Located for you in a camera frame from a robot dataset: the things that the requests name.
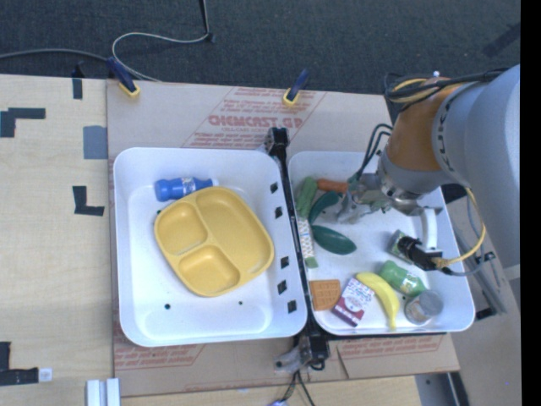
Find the blue and yellow clamp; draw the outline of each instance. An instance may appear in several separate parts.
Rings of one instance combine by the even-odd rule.
[[[284,96],[281,99],[284,105],[289,107],[295,105],[299,92],[306,87],[306,84],[308,84],[308,76],[309,71],[307,69],[303,69],[303,72],[301,72],[297,80],[289,89],[286,90],[286,93],[284,93]]]
[[[118,78],[118,85],[126,95],[136,97],[141,92],[126,68],[116,58],[108,58],[107,67]]]

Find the yellow banana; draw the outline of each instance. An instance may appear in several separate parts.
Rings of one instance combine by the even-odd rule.
[[[400,301],[391,285],[373,272],[360,272],[355,276],[362,284],[374,290],[374,293],[383,304],[391,330],[396,329],[396,315],[400,309]]]

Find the yellow divided plate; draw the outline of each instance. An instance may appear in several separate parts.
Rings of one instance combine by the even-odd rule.
[[[161,252],[194,293],[218,296],[242,286],[274,259],[271,237],[231,189],[200,189],[163,209],[154,223]]]

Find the cardboard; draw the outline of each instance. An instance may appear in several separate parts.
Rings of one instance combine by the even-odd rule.
[[[288,128],[292,157],[300,151],[362,151],[377,123],[390,121],[382,96],[302,91],[296,107],[285,107],[285,90],[217,85],[138,82],[141,93],[126,96],[107,83],[112,283],[115,265],[112,164],[129,147],[256,149],[271,127]],[[117,302],[113,288],[113,302]],[[114,321],[114,370],[123,396],[288,384],[273,359],[292,339],[142,348],[129,342]],[[309,381],[343,381],[458,370],[448,334],[331,341],[321,371]]]

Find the green soda can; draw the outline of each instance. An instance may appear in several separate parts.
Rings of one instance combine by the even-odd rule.
[[[380,270],[380,277],[395,290],[406,296],[414,297],[426,290],[423,280],[407,269],[399,267],[394,261],[386,261]]]

